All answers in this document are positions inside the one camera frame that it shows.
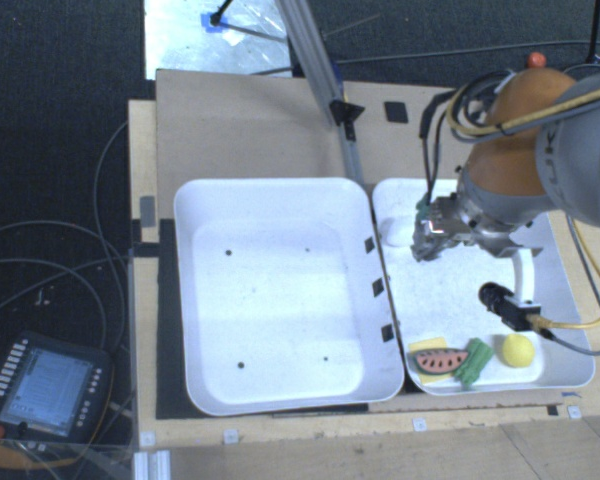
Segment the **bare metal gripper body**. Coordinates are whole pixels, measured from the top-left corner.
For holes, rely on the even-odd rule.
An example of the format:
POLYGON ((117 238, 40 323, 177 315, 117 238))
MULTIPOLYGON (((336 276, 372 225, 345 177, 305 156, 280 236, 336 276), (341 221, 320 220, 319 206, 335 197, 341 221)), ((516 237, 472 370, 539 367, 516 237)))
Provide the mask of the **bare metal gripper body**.
POLYGON ((483 239, 481 219, 482 210, 466 189, 436 198, 426 193, 420 200, 420 245, 478 245, 483 239))

